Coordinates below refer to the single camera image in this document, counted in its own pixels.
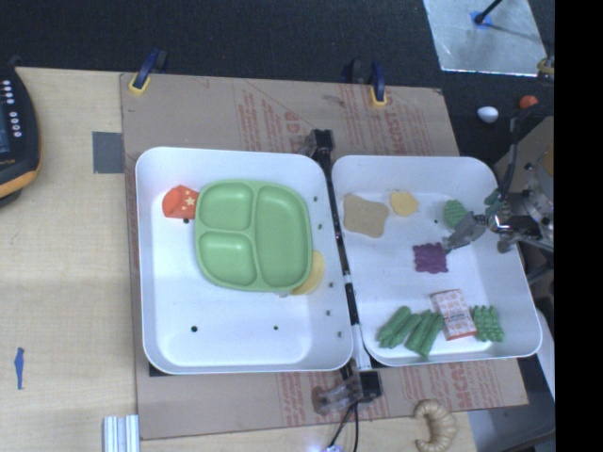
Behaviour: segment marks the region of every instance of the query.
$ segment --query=wooden tabletop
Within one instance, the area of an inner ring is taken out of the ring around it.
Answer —
[[[39,177],[0,208],[0,449],[101,451],[137,413],[123,174],[94,173],[92,134],[122,131],[119,73],[19,68],[42,131]],[[22,388],[14,365],[23,351]],[[476,450],[467,414],[450,451]],[[143,441],[142,451],[323,450],[337,425]],[[338,442],[353,445],[353,423]],[[414,451],[426,422],[360,423],[358,450]]]

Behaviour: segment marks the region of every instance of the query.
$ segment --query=green divided plate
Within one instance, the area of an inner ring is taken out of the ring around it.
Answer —
[[[285,291],[312,265],[310,218],[287,186],[224,180],[205,186],[195,216],[197,261],[209,281],[249,291]]]

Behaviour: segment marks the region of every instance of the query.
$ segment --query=white ball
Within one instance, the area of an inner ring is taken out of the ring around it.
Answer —
[[[478,116],[484,122],[491,124],[498,119],[498,111],[494,107],[486,106],[478,109]]]

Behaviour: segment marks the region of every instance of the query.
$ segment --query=red and white box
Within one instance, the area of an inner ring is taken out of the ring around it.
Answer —
[[[433,293],[431,298],[435,310],[444,317],[444,335],[447,340],[475,335],[478,332],[460,289]]]

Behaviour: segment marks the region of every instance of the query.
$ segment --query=silver metal sheet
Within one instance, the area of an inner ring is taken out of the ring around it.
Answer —
[[[528,0],[503,0],[480,25],[476,14],[495,0],[423,0],[444,71],[535,76],[546,57]]]

